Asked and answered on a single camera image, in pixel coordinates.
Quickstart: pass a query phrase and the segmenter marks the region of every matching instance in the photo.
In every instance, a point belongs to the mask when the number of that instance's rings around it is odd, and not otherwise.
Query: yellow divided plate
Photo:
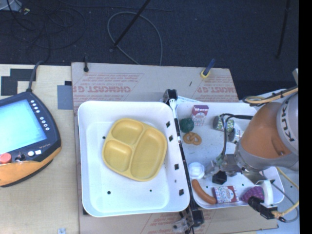
[[[158,174],[166,152],[167,139],[161,131],[144,122],[122,118],[110,129],[102,158],[116,173],[148,181]]]

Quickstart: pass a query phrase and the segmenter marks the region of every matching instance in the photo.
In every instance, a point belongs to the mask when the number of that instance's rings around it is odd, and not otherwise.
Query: emergency stop button
[[[12,162],[12,156],[9,153],[4,153],[0,155],[0,164],[9,164]]]

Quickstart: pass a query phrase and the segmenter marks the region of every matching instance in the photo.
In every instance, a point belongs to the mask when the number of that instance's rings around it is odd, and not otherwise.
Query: black floor
[[[0,64],[70,65],[87,57],[205,67],[215,59],[215,67],[230,69],[239,99],[296,85],[299,0],[288,10],[287,0],[150,0],[113,51],[147,0],[18,1],[19,12],[0,3]]]

